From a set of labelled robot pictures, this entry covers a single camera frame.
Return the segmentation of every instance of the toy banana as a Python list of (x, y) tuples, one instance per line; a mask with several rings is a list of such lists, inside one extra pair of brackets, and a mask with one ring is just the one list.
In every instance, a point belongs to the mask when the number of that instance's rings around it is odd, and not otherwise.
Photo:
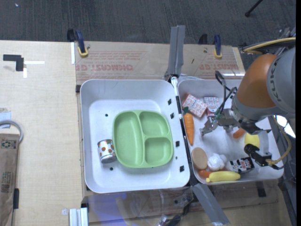
[(219, 181), (235, 181), (240, 179), (240, 174), (234, 171), (215, 171), (210, 173), (206, 178), (206, 182), (219, 182)]

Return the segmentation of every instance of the green divided plate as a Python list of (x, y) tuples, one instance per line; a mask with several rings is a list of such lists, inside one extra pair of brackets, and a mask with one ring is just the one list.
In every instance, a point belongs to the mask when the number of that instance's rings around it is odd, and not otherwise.
[(113, 143), (118, 161), (130, 168), (164, 165), (174, 152), (169, 123), (156, 111), (119, 113), (113, 122)]

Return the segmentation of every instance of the yellow cable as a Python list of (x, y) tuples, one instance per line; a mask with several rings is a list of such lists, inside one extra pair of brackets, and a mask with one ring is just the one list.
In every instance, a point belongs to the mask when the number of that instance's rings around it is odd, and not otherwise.
[(283, 130), (282, 126), (279, 125), (278, 121), (276, 120), (276, 118), (273, 116), (273, 119), (274, 119), (274, 122), (277, 124), (277, 126), (279, 127), (280, 131), (282, 132), (282, 134), (284, 135), (284, 137), (286, 138), (287, 140), (287, 143), (288, 143), (288, 148), (286, 150), (285, 153), (283, 153), (283, 155), (278, 158), (277, 160), (272, 160), (272, 159), (266, 159), (266, 162), (268, 163), (269, 166), (272, 166), (276, 163), (278, 163), (279, 161), (281, 161), (284, 157), (286, 157), (286, 155), (289, 153), (289, 151), (291, 150), (292, 148), (292, 144), (291, 144), (291, 141), (290, 139), (288, 138), (287, 134), (285, 133), (285, 131)]
[(264, 43), (261, 43), (261, 44), (251, 46), (249, 48), (243, 49), (242, 51), (246, 53), (246, 52), (249, 52), (250, 50), (252, 50), (252, 53), (253, 53), (254, 49), (261, 48), (261, 47), (268, 46), (268, 45), (275, 44), (275, 43), (286, 42), (286, 41), (296, 41), (296, 38), (291, 37), (291, 38), (283, 38), (283, 39), (272, 40), (272, 41), (268, 41), (268, 42), (264, 42)]

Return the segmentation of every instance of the crumpled white object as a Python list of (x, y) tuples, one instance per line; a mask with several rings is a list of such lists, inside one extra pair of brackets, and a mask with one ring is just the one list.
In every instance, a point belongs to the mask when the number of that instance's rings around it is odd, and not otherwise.
[(227, 162), (227, 158), (225, 155), (213, 153), (212, 156), (208, 158), (208, 168), (211, 171), (218, 171), (225, 167), (225, 163)]

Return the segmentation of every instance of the blue clamp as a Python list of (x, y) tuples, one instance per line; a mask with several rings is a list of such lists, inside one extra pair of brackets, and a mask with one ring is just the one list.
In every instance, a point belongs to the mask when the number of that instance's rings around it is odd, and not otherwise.
[(221, 58), (222, 57), (222, 43), (221, 43), (221, 38), (218, 34), (216, 34), (214, 36), (214, 45), (215, 45), (215, 48), (213, 51), (214, 57)]
[(75, 34), (76, 34), (76, 37), (77, 37), (77, 41), (79, 43), (79, 46), (77, 47), (77, 49), (79, 51), (79, 55), (81, 57), (87, 57), (88, 56), (88, 50), (85, 47), (83, 36), (81, 35), (81, 31), (79, 29), (77, 29), (75, 31)]

